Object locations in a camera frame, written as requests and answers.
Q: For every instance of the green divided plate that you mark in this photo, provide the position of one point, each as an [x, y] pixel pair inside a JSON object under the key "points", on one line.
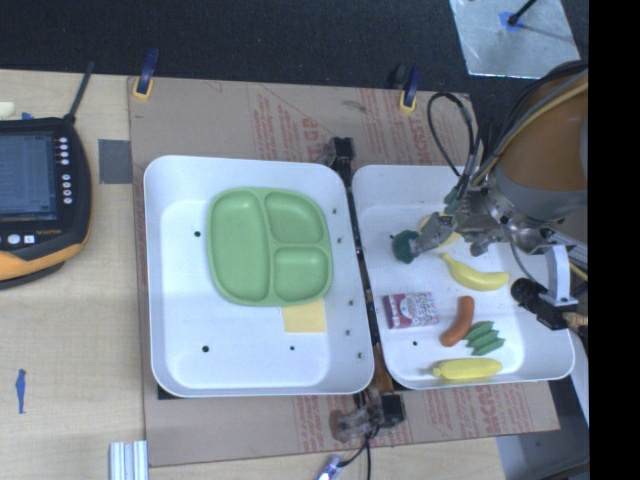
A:
{"points": [[240, 248]]}

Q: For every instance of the thin black and white rod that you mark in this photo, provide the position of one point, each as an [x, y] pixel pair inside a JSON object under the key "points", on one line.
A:
{"points": [[364, 268]]}

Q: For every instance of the yellow flat square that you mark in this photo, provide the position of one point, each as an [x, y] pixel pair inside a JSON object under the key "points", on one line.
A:
{"points": [[305, 319]]}

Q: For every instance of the white plastic tray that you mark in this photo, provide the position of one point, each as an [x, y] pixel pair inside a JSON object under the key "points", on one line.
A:
{"points": [[240, 348], [415, 278]]}

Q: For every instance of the green broccoli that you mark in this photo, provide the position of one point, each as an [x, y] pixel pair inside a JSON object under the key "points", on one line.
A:
{"points": [[402, 248]]}

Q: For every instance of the orange sausage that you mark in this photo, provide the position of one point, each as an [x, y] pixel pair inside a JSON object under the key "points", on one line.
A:
{"points": [[460, 323]]}

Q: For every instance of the yellow corn cob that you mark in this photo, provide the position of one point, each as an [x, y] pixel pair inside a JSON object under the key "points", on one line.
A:
{"points": [[470, 369]]}

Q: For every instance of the green pea pods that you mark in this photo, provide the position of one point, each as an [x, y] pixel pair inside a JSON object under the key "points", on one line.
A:
{"points": [[484, 339]]}

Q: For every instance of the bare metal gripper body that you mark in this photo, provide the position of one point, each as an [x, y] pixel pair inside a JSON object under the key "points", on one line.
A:
{"points": [[480, 213]]}

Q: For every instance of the black cylinder on white bracket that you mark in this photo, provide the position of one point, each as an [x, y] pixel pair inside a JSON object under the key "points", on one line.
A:
{"points": [[542, 305]]}

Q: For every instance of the yellow banana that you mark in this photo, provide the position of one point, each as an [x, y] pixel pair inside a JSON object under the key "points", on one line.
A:
{"points": [[477, 277]]}

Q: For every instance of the pink printed carton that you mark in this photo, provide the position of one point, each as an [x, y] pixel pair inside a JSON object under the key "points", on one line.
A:
{"points": [[412, 309]]}

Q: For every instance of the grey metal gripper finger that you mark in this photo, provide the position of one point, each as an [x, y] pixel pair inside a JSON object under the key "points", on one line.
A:
{"points": [[432, 233], [486, 244]]}

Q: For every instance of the brown cardboard board red print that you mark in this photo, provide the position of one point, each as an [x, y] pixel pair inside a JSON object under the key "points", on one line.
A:
{"points": [[210, 113]]}

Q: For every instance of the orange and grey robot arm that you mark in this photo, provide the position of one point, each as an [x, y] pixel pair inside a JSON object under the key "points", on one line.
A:
{"points": [[545, 138]]}

